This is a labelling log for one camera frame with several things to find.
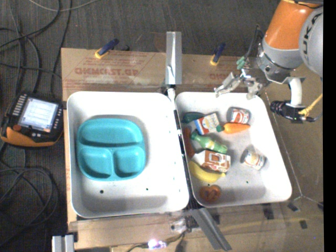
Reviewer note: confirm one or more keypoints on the white can orange label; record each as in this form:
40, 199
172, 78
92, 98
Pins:
253, 159

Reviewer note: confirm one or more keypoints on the brown cardboard board red print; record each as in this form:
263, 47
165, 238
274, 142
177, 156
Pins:
115, 71

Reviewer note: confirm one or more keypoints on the brown sausage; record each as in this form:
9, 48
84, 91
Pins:
188, 143

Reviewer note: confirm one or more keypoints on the black cylinder on white bracket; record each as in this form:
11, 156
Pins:
296, 93

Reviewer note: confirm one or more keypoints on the green bottle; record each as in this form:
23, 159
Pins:
210, 142

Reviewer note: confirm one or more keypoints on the red and white can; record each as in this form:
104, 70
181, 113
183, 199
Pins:
238, 115

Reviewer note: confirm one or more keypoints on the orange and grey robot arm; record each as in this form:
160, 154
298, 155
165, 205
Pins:
284, 27

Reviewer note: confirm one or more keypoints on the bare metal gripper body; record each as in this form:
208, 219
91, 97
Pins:
265, 71

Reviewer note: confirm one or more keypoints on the white carton blue orange print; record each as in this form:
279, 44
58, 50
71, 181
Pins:
207, 123

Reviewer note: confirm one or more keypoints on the yellow banana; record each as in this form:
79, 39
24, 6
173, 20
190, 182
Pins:
203, 175

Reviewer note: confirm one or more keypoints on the orange and white carton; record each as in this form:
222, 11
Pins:
214, 161

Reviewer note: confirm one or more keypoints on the blue divided plate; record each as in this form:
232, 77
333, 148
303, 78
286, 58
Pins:
110, 151

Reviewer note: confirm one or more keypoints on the white plastic tray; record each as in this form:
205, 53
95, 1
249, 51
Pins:
157, 119
252, 188

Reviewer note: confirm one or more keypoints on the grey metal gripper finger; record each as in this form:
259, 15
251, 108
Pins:
228, 84
253, 90

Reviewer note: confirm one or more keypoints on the dark green toy vegetable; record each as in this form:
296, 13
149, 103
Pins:
190, 117

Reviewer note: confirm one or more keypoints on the orange carrot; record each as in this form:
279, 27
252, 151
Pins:
235, 128

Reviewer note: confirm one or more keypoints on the brown pretzel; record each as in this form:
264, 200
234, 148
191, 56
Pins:
210, 193

